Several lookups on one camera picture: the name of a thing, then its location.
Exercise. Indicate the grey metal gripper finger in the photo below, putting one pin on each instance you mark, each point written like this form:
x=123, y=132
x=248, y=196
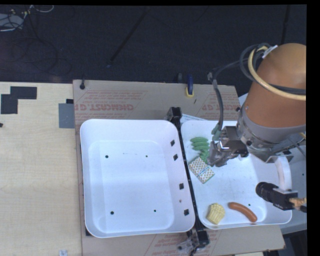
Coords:
x=212, y=156
x=222, y=160

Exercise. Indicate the orange sausage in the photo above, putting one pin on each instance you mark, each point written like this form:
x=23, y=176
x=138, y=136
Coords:
x=243, y=211

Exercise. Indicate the green pea pods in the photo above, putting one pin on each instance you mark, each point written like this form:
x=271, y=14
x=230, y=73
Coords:
x=200, y=147

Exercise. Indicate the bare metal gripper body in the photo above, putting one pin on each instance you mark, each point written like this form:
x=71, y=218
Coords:
x=233, y=142

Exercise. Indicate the brown cardboard board red print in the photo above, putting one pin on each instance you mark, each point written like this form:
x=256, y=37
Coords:
x=140, y=105

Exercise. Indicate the white plastic tray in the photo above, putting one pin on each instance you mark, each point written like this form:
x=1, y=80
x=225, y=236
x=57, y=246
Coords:
x=235, y=190
x=132, y=180

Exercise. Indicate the thin black rod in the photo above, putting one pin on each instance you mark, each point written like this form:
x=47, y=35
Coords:
x=186, y=172

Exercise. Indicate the patterned snack packet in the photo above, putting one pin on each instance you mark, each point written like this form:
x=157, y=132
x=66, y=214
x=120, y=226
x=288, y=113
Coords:
x=201, y=170

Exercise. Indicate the black cylinder on white bracket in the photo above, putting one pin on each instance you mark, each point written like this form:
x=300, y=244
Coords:
x=277, y=192

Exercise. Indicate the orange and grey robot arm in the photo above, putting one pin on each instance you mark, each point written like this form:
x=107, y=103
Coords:
x=275, y=100

